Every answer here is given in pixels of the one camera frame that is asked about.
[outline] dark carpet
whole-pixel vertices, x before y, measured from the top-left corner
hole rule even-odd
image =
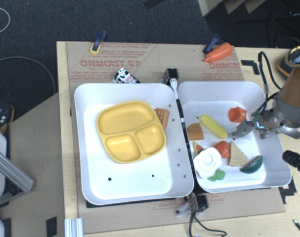
[[[267,0],[250,14],[241,5],[230,15],[221,3],[205,17],[198,0],[0,0],[0,8],[10,15],[0,59],[20,57],[0,60],[0,99],[15,118],[58,91],[56,42],[94,41],[99,29],[108,42],[208,44],[217,33],[218,43],[240,47],[300,44],[300,17],[290,16],[300,0]],[[0,30],[7,22],[0,10]]]

